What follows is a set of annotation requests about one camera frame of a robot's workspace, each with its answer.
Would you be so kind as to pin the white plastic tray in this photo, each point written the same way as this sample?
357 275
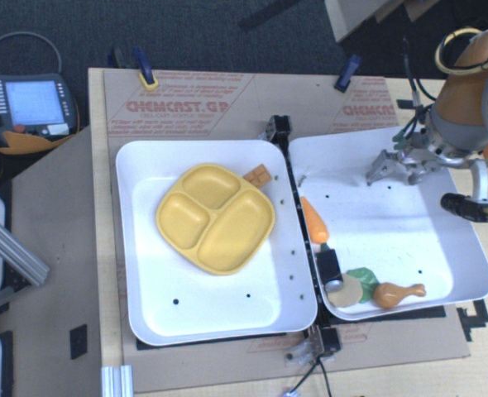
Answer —
211 304
393 230

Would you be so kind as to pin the black cylinder on white bracket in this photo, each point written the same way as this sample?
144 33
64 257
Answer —
463 207

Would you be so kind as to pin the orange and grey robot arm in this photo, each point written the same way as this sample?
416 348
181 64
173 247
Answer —
463 97

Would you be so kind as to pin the green lettuce leaf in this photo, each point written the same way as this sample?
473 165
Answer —
366 281

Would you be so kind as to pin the brown biscuit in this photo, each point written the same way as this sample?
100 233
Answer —
258 175

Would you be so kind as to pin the brown cardboard board red print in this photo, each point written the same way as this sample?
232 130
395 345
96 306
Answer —
194 110

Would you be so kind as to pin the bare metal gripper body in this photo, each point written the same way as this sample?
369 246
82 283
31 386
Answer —
417 155

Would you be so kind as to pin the yellow divided plate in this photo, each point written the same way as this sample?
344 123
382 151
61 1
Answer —
227 234

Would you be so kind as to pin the beige round disc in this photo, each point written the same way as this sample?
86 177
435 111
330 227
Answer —
345 294

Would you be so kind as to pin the brown chicken drumstick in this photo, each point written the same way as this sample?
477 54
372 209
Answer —
393 295

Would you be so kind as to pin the thin black and white rod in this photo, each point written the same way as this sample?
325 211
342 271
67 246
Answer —
298 205

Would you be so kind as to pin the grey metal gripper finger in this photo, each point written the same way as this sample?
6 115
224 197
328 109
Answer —
382 165
418 176

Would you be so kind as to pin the orange carrot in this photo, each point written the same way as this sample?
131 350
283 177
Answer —
315 223

